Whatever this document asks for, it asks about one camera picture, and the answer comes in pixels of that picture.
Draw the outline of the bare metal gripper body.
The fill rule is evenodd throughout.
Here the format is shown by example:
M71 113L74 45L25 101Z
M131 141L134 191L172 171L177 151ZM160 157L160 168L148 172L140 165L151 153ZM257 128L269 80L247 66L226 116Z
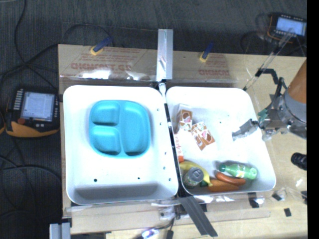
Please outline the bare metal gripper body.
M307 138L307 124L285 109L263 109L258 112L259 128L264 131L263 139L281 133L292 133L302 139Z

